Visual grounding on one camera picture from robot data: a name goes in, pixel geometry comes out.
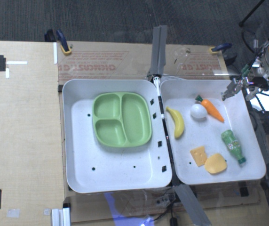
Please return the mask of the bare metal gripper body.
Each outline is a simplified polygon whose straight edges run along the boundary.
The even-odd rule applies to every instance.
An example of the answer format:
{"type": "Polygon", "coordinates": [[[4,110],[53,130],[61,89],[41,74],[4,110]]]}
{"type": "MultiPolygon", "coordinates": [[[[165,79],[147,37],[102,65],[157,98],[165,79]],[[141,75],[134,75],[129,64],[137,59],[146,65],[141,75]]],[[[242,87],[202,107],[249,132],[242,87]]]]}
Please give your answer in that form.
{"type": "Polygon", "coordinates": [[[263,64],[253,65],[248,74],[248,80],[254,86],[268,90],[269,66],[264,66],[263,64]]]}

